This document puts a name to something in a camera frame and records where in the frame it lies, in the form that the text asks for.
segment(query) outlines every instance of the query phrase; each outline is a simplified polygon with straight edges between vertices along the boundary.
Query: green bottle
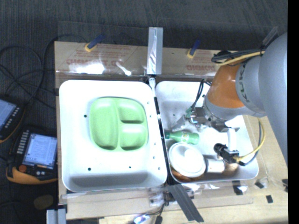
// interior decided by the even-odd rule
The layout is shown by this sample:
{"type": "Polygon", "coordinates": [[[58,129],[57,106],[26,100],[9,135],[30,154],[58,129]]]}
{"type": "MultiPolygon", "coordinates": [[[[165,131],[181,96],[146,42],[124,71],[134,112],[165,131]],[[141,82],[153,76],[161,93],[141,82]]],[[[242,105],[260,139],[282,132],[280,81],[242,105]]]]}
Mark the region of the green bottle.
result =
{"type": "Polygon", "coordinates": [[[185,131],[177,131],[174,133],[164,132],[166,139],[173,139],[177,142],[185,142],[189,144],[198,144],[198,133],[190,133],[185,131]]]}

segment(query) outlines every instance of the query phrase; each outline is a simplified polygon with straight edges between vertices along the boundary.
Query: black object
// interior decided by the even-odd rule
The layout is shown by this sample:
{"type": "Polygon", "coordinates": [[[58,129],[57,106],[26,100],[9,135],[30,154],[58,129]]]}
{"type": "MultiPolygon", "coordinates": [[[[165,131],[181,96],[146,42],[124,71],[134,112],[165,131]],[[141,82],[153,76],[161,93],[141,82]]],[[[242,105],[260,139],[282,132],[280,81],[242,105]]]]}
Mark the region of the black object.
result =
{"type": "Polygon", "coordinates": [[[233,189],[237,195],[243,195],[242,190],[240,189],[241,182],[239,180],[233,181],[233,189]]]}
{"type": "Polygon", "coordinates": [[[255,185],[256,185],[257,187],[259,187],[260,189],[262,189],[262,188],[265,187],[265,186],[262,185],[259,181],[257,181],[257,182],[255,183],[255,185]]]}
{"type": "Polygon", "coordinates": [[[273,199],[271,195],[267,195],[266,198],[268,203],[273,203],[273,199]]]}
{"type": "Polygon", "coordinates": [[[288,179],[285,178],[285,179],[282,180],[282,182],[284,183],[285,191],[288,192],[288,179]]]}
{"type": "Polygon", "coordinates": [[[163,218],[161,216],[157,216],[155,220],[155,224],[161,224],[163,221],[163,218]]]}
{"type": "Polygon", "coordinates": [[[10,98],[0,97],[0,143],[17,129],[22,121],[25,105],[10,98]]]}
{"type": "Polygon", "coordinates": [[[13,175],[27,174],[39,181],[57,179],[57,136],[55,130],[26,125],[13,144],[8,158],[7,176],[19,184],[31,184],[25,176],[20,181],[13,175]]]}
{"type": "Polygon", "coordinates": [[[227,50],[223,50],[223,51],[220,51],[217,54],[215,54],[212,57],[211,61],[218,62],[219,60],[226,60],[226,59],[230,59],[230,58],[234,59],[239,56],[244,56],[244,55],[259,52],[259,51],[262,52],[262,51],[265,51],[265,49],[264,48],[249,49],[249,50],[242,50],[242,51],[237,51],[237,52],[233,52],[233,53],[230,51],[227,51],[227,50]]]}
{"type": "Polygon", "coordinates": [[[238,150],[230,151],[226,145],[217,143],[214,145],[214,151],[224,159],[227,163],[236,163],[236,159],[234,157],[239,156],[238,150]]]}
{"type": "Polygon", "coordinates": [[[98,43],[100,43],[103,39],[105,38],[104,35],[99,35],[97,36],[95,39],[93,39],[90,43],[88,43],[87,47],[88,49],[93,48],[94,46],[96,46],[98,43]]]}
{"type": "Polygon", "coordinates": [[[186,193],[184,187],[181,184],[167,186],[167,189],[177,200],[179,206],[187,217],[188,221],[204,222],[204,219],[198,212],[191,198],[186,193]]]}

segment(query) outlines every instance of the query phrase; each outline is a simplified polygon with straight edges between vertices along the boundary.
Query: metal bracket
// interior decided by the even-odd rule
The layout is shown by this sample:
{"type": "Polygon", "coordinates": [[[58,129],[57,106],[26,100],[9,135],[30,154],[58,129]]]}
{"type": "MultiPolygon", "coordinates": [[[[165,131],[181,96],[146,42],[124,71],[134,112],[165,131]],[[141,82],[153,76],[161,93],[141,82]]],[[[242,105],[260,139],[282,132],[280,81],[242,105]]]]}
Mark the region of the metal bracket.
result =
{"type": "Polygon", "coordinates": [[[66,210],[61,208],[58,210],[47,210],[47,224],[66,224],[66,210]]]}
{"type": "Polygon", "coordinates": [[[167,186],[167,189],[178,202],[188,221],[204,222],[204,219],[181,184],[167,186]]]}
{"type": "Polygon", "coordinates": [[[162,74],[163,28],[149,28],[147,75],[162,74]]]}

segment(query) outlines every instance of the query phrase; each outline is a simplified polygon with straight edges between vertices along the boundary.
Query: black cable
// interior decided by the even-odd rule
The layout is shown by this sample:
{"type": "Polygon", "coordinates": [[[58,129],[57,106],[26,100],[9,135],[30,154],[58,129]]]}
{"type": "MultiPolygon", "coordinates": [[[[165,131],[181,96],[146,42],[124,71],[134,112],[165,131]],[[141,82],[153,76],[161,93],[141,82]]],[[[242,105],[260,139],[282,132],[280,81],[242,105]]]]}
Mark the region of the black cable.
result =
{"type": "MultiPolygon", "coordinates": [[[[30,47],[26,47],[26,46],[21,46],[21,45],[9,45],[9,46],[5,46],[4,48],[2,48],[0,50],[0,56],[7,50],[9,49],[15,49],[15,48],[21,48],[21,49],[24,49],[24,50],[28,50],[30,51],[33,55],[35,55],[35,57],[37,58],[40,66],[41,66],[41,69],[43,70],[43,62],[42,62],[42,59],[40,58],[40,56],[33,50],[31,49],[30,47]]],[[[41,85],[41,82],[42,80],[40,81],[39,85],[36,87],[35,91],[31,94],[31,96],[29,97],[29,99],[27,100],[27,102],[25,102],[25,104],[29,104],[29,102],[31,101],[31,99],[33,97],[35,97],[40,85],[41,85]]]]}
{"type": "Polygon", "coordinates": [[[251,54],[251,53],[262,52],[262,51],[265,51],[265,49],[264,48],[249,49],[249,50],[237,51],[237,52],[233,52],[233,53],[228,52],[228,51],[226,51],[226,52],[221,51],[218,54],[214,54],[211,61],[215,63],[219,60],[234,59],[234,58],[239,57],[239,56],[244,56],[244,55],[248,55],[248,54],[251,54]]]}
{"type": "Polygon", "coordinates": [[[162,205],[162,207],[161,207],[161,209],[160,209],[159,211],[152,212],[152,213],[144,213],[144,214],[142,214],[142,215],[140,215],[140,216],[143,216],[143,215],[148,215],[148,216],[155,216],[155,215],[158,215],[157,218],[156,218],[156,220],[155,220],[155,224],[160,224],[160,223],[162,222],[161,214],[162,214],[162,212],[163,212],[164,206],[165,206],[165,203],[163,203],[163,205],[162,205]]]}
{"type": "Polygon", "coordinates": [[[43,102],[42,100],[40,100],[40,99],[37,98],[36,96],[37,96],[37,93],[38,93],[39,90],[41,90],[41,91],[46,91],[46,92],[50,92],[50,93],[52,93],[52,94],[55,95],[54,92],[48,91],[48,90],[46,90],[46,89],[44,89],[44,88],[41,87],[41,86],[42,86],[42,83],[43,83],[43,80],[44,80],[45,71],[47,71],[46,69],[44,69],[44,67],[45,67],[45,60],[46,60],[47,52],[48,52],[48,49],[50,48],[50,45],[51,45],[54,41],[58,40],[59,38],[62,38],[62,37],[68,37],[68,36],[79,37],[80,39],[83,39],[85,42],[87,42],[86,39],[85,39],[84,37],[80,36],[80,35],[73,35],[73,34],[63,34],[63,35],[59,35],[59,36],[57,36],[57,37],[51,39],[51,41],[46,45],[46,47],[45,47],[45,49],[44,49],[44,52],[43,52],[42,59],[41,59],[40,56],[39,56],[33,49],[31,49],[30,47],[21,46],[21,45],[10,45],[10,46],[6,46],[6,47],[2,48],[2,49],[0,50],[0,56],[1,56],[6,50],[13,49],[13,48],[21,48],[21,49],[29,50],[30,52],[32,52],[32,53],[38,58],[38,61],[39,61],[40,66],[41,66],[40,71],[42,72],[42,77],[41,77],[41,79],[40,79],[38,85],[31,85],[31,84],[28,84],[28,83],[20,82],[19,79],[22,78],[22,77],[24,77],[25,75],[32,74],[33,72],[36,72],[36,71],[31,71],[31,72],[25,73],[25,74],[23,74],[23,75],[21,75],[21,76],[15,78],[14,75],[13,75],[13,74],[12,74],[6,67],[4,67],[3,65],[0,64],[0,68],[1,68],[0,71],[1,71],[6,77],[8,77],[8,78],[10,78],[10,79],[13,80],[13,81],[9,84],[8,88],[6,89],[6,93],[7,93],[7,91],[9,90],[9,88],[12,86],[13,83],[17,83],[17,84],[18,84],[18,85],[19,85],[19,86],[20,86],[20,87],[21,87],[21,88],[22,88],[28,95],[30,95],[29,99],[28,99],[27,102],[26,102],[27,105],[29,105],[30,101],[31,101],[32,99],[34,99],[34,100],[37,100],[37,101],[41,102],[42,104],[46,105],[47,107],[49,107],[49,108],[51,108],[51,109],[55,109],[55,107],[50,106],[49,104],[43,102]],[[23,86],[31,86],[31,87],[34,87],[35,90],[34,90],[33,93],[30,93],[30,92],[28,92],[23,86]]]}
{"type": "MultiPolygon", "coordinates": [[[[1,157],[1,158],[7,163],[7,159],[6,159],[6,158],[4,158],[4,157],[1,157]]],[[[16,210],[15,205],[16,205],[16,204],[22,204],[22,203],[19,202],[19,201],[13,201],[12,192],[11,192],[11,183],[10,183],[10,181],[7,180],[7,184],[1,185],[0,188],[6,187],[6,186],[8,187],[9,201],[8,201],[8,202],[5,202],[5,203],[1,203],[1,204],[0,204],[0,208],[3,208],[3,207],[5,207],[5,206],[12,205],[13,210],[14,210],[14,212],[15,212],[15,215],[16,215],[16,217],[17,217],[19,223],[21,223],[21,224],[28,224],[27,222],[24,223],[24,222],[23,222],[23,219],[21,219],[20,216],[19,216],[18,213],[17,213],[17,210],[16,210]]]]}
{"type": "Polygon", "coordinates": [[[197,91],[197,95],[196,95],[196,98],[195,98],[195,101],[194,103],[192,104],[191,106],[191,111],[194,111],[195,109],[195,106],[196,106],[196,103],[197,101],[199,100],[200,96],[201,96],[201,93],[203,91],[203,88],[204,88],[204,84],[207,84],[207,85],[211,85],[211,82],[207,81],[206,79],[202,79],[200,84],[199,84],[199,89],[197,91]]]}

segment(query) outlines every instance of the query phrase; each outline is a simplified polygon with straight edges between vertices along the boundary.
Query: yellow cable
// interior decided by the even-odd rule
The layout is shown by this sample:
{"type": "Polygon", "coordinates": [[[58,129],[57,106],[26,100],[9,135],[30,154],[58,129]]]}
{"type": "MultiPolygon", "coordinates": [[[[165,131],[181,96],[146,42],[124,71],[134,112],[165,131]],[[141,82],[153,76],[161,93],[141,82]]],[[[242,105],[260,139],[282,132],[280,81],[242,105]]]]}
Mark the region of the yellow cable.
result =
{"type": "Polygon", "coordinates": [[[253,56],[259,56],[259,55],[264,54],[264,53],[265,53],[265,51],[261,51],[261,52],[258,51],[258,52],[250,53],[250,54],[247,54],[247,55],[239,56],[237,58],[228,60],[228,61],[223,62],[223,63],[216,63],[216,64],[219,65],[219,66],[228,65],[228,64],[231,64],[233,62],[240,61],[242,59],[246,59],[246,58],[253,57],[253,56]]]}
{"type": "Polygon", "coordinates": [[[239,162],[239,161],[247,158],[251,154],[255,154],[263,146],[263,144],[265,142],[265,139],[266,139],[266,132],[265,132],[265,129],[264,129],[263,125],[262,125],[262,122],[261,122],[260,118],[258,118],[258,122],[261,124],[261,128],[262,128],[262,135],[263,135],[263,137],[262,137],[261,143],[253,151],[251,151],[249,154],[246,154],[244,156],[234,157],[234,159],[236,159],[237,162],[239,162]]]}

